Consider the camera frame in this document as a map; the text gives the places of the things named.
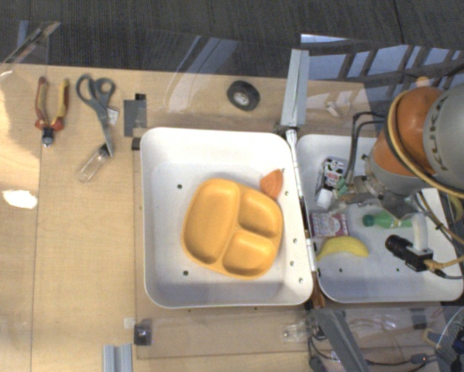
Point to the grey scissors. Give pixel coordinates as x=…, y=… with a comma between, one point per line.
x=100, y=107

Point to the white carton with black spots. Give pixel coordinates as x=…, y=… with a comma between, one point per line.
x=332, y=171

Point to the black tape roll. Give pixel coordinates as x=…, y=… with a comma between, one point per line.
x=243, y=95

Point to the green bottle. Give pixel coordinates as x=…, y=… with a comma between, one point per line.
x=382, y=220

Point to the pink packet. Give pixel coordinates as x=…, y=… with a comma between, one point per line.
x=328, y=224

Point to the red and yellow pliers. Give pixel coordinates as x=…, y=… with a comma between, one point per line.
x=42, y=107

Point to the white cube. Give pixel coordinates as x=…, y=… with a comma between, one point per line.
x=324, y=198

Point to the clear plastic bottle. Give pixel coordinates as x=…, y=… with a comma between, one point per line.
x=91, y=165

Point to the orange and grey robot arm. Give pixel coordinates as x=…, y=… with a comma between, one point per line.
x=413, y=130

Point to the yellow banana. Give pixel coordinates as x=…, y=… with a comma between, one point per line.
x=344, y=246

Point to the orange divided plate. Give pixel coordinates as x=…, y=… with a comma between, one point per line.
x=212, y=223

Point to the white plastic tray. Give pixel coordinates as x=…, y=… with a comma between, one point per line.
x=371, y=281
x=166, y=246

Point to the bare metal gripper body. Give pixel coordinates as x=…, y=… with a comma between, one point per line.
x=371, y=192

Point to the black cylinder on white bracket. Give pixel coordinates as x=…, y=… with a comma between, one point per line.
x=400, y=246

